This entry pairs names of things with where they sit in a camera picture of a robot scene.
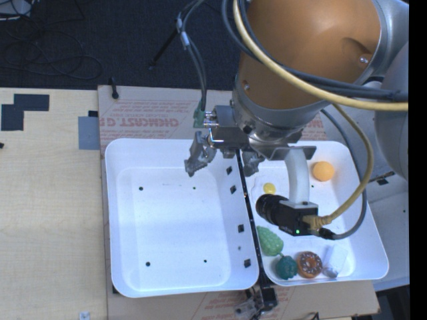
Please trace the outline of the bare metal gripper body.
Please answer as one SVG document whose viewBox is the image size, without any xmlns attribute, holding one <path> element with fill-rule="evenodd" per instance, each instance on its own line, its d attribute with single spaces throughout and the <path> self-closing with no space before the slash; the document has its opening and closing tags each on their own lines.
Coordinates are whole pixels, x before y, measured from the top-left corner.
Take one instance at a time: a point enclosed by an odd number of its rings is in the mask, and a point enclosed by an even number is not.
<svg viewBox="0 0 427 320">
<path fill-rule="evenodd" d="M 285 126 L 279 120 L 271 122 L 256 117 L 244 107 L 217 105 L 207 114 L 208 143 L 221 150 L 252 151 L 258 157 L 281 161 L 288 147 L 299 141 L 303 127 Z"/>
</svg>

